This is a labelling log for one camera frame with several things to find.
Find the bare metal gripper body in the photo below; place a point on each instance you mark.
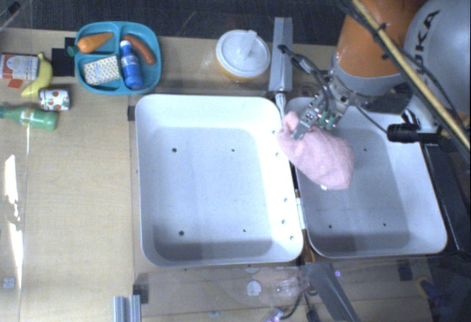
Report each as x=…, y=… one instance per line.
x=327, y=100

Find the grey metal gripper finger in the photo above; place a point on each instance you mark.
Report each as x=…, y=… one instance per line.
x=301, y=130

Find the pink plush cloth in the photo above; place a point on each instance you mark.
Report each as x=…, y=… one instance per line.
x=324, y=159

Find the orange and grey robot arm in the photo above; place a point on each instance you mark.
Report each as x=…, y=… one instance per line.
x=382, y=37

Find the white plastic tray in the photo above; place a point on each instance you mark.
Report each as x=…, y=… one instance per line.
x=206, y=181
x=371, y=199

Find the clear plastic bottle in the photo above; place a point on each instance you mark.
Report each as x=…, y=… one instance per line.
x=290, y=287

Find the blue divided plate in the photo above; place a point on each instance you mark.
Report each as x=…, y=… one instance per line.
x=152, y=72

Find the brown sausage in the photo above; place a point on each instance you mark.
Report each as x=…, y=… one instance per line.
x=141, y=48

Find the blue bottle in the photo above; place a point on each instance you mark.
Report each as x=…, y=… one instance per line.
x=130, y=67

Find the yellow patterned packet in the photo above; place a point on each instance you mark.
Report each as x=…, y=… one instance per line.
x=101, y=70

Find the orange carrot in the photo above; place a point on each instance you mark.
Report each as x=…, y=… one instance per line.
x=93, y=42

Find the white can with orange print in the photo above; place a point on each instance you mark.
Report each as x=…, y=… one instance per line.
x=54, y=99

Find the yellow banana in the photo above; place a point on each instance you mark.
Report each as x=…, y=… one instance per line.
x=42, y=78

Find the green bottle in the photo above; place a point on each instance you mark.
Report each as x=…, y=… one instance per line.
x=35, y=118

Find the white and orange carton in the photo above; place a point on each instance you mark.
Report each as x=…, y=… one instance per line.
x=18, y=66

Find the black cylinder on white bracket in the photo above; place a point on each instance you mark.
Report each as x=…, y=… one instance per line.
x=404, y=133

